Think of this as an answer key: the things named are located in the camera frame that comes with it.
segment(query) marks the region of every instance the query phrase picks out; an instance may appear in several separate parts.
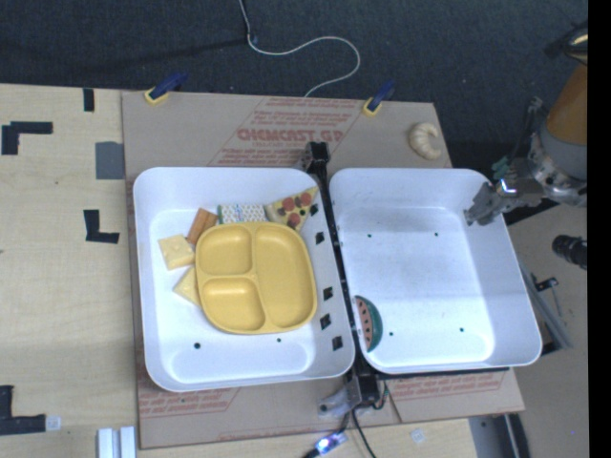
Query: small white object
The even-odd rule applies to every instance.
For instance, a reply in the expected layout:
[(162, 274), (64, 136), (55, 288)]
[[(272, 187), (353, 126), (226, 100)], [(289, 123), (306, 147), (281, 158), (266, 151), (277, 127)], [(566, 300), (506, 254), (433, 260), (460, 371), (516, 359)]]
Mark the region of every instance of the small white object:
[(58, 431), (59, 429), (61, 429), (61, 417), (47, 416), (45, 427), (47, 431)]
[(410, 146), (425, 159), (438, 159), (441, 150), (431, 145), (431, 136), (439, 137), (439, 131), (435, 126), (429, 122), (416, 124), (410, 131)]
[(96, 458), (136, 458), (136, 432), (133, 426), (104, 427), (95, 436)]
[(420, 444), (423, 441), (426, 441), (427, 438), (424, 435), (424, 432), (422, 431), (422, 429), (420, 427), (417, 427), (416, 429), (414, 429), (411, 433), (410, 436), (412, 438), (412, 440), (416, 443), (416, 444)]

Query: white cable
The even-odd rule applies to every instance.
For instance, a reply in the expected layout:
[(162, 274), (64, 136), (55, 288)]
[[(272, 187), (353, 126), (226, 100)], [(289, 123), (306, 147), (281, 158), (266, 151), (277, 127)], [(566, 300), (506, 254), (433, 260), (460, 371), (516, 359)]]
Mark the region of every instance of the white cable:
[(342, 81), (342, 80), (350, 78), (361, 67), (361, 54), (356, 49), (356, 46), (354, 46), (350, 41), (348, 41), (344, 37), (338, 37), (336, 35), (324, 35), (322, 37), (316, 37), (315, 39), (311, 39), (310, 41), (307, 41), (304, 44), (302, 44), (300, 46), (297, 46), (296, 48), (294, 48), (292, 50), (288, 50), (288, 51), (271, 52), (271, 51), (264, 51), (262, 49), (259, 49), (252, 42), (252, 38), (251, 38), (251, 35), (250, 35), (250, 21), (248, 20), (248, 15), (246, 14), (246, 8), (244, 7), (244, 2), (242, 0), (238, 0), (238, 2), (240, 3), (240, 10), (242, 11), (242, 17), (243, 17), (243, 20), (244, 20), (244, 24), (246, 25), (246, 39), (248, 41), (248, 46), (250, 46), (250, 48), (253, 51), (258, 52), (259, 54), (263, 54), (265, 56), (275, 56), (275, 57), (278, 57), (278, 56), (288, 56), (289, 54), (293, 54), (294, 52), (298, 52), (298, 51), (302, 50), (303, 48), (309, 46), (310, 44), (314, 44), (314, 43), (320, 42), (320, 41), (339, 41), (339, 42), (342, 42), (342, 43), (348, 45), (354, 51), (354, 54), (356, 55), (356, 65), (354, 66), (354, 68), (352, 69), (352, 71), (350, 73), (344, 74), (343, 76), (340, 76), (339, 78), (333, 78), (331, 80), (328, 80), (328, 81), (325, 81), (323, 83), (320, 83), (320, 84), (316, 85), (315, 87), (311, 88), (305, 94), (305, 96), (310, 96), (313, 92), (315, 92), (319, 88), (325, 87), (326, 85), (330, 85), (331, 83), (337, 83), (338, 81)]

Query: cardboard sheet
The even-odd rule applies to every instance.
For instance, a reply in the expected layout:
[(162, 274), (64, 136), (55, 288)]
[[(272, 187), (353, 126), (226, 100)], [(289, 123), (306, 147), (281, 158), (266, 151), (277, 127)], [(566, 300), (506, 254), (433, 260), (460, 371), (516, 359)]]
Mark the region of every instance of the cardboard sheet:
[[(329, 175), (348, 167), (451, 167), (443, 137), (434, 161), (408, 144), (419, 122), (439, 128), (429, 103), (385, 102), (376, 117), (365, 100), (172, 93), (151, 106), (140, 92), (122, 94), (130, 261), (137, 346), (137, 397), (142, 448), (333, 430), (318, 402), (342, 378), (172, 393), (157, 387), (143, 362), (132, 186), (157, 166), (268, 166), (299, 162), (309, 141), (329, 145)], [(363, 426), (466, 417), (523, 409), (513, 370), (389, 381), (390, 404), (367, 411)]]

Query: black floor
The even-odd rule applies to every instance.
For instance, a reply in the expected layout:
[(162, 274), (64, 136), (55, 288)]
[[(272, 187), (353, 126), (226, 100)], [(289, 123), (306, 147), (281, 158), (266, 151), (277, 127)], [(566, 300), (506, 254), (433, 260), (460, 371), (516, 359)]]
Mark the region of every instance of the black floor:
[[(258, 45), (322, 35), (359, 50), (350, 79), (314, 96), (433, 102), (454, 166), (488, 175), (533, 96), (552, 104), (576, 62), (555, 52), (588, 0), (244, 0)], [(304, 95), (355, 54), (322, 42), (252, 51), (238, 0), (0, 0), (0, 83), (146, 89), (189, 73), (189, 92)]]

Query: blue clamp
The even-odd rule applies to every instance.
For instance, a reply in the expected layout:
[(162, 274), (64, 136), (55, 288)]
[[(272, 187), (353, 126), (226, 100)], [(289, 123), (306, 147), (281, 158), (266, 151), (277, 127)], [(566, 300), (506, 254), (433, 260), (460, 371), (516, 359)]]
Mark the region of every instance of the blue clamp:
[(168, 92), (179, 90), (187, 80), (187, 73), (173, 73), (161, 81), (156, 87), (144, 92), (144, 98), (151, 105), (158, 105), (168, 97)]
[(382, 105), (382, 100), (388, 100), (394, 94), (394, 81), (387, 81), (378, 93), (375, 94), (372, 98), (370, 98), (365, 105), (363, 105), (363, 114), (374, 117), (380, 110), (380, 106)]

